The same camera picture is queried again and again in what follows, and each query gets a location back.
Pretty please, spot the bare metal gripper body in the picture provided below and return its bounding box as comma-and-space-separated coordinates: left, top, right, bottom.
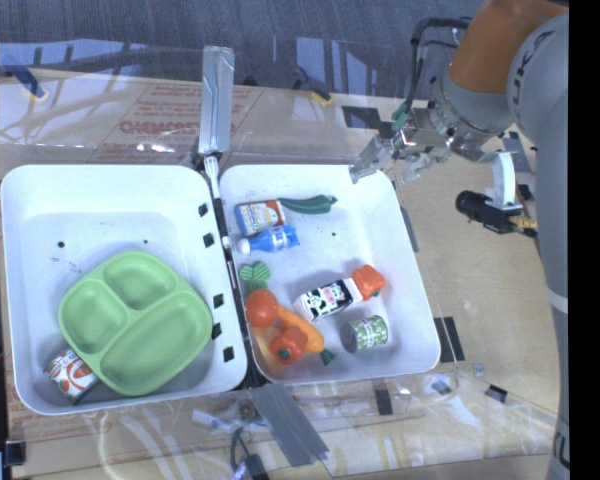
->
390, 108, 483, 163

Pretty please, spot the dark green chilli pepper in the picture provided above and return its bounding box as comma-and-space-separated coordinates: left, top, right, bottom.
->
277, 194, 339, 216

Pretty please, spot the white plastic tray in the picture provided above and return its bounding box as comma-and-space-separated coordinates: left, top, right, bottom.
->
0, 163, 249, 417
218, 163, 442, 386

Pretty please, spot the orange bell pepper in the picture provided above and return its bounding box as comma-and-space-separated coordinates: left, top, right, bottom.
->
351, 263, 388, 302

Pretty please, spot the blue and orange carton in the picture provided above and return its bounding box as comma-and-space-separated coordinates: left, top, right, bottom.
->
234, 199, 288, 238

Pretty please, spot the blue plastic bottle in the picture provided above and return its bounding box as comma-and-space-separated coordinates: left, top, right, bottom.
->
236, 224, 301, 256

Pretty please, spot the brown cardboard board, red print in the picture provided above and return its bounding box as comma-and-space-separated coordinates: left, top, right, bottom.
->
0, 67, 562, 480

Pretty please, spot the cow print milk carton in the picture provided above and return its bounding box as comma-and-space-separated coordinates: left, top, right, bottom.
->
292, 277, 364, 324

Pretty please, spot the green leaf toy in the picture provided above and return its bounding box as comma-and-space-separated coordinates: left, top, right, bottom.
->
237, 260, 273, 290

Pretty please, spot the green can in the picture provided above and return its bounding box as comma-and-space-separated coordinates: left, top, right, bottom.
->
339, 314, 391, 354

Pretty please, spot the red tomato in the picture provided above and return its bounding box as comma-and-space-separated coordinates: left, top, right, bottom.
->
244, 288, 280, 330

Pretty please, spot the orange carrot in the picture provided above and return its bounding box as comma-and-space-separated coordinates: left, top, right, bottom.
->
274, 306, 338, 367

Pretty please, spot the red bell pepper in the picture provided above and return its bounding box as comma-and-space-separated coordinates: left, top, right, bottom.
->
270, 324, 309, 366

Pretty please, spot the orange pizza slice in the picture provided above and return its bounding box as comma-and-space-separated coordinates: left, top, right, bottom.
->
251, 324, 292, 377

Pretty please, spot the green divided plate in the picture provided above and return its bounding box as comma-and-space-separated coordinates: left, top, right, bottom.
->
57, 249, 215, 398

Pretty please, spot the orange and white can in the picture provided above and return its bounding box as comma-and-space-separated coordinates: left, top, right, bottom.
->
42, 347, 101, 405

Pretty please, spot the black cylinder on white bracket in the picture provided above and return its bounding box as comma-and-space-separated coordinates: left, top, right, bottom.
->
454, 150, 526, 235

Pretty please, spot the black block with wires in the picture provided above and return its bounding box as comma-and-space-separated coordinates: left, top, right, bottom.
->
243, 454, 270, 480

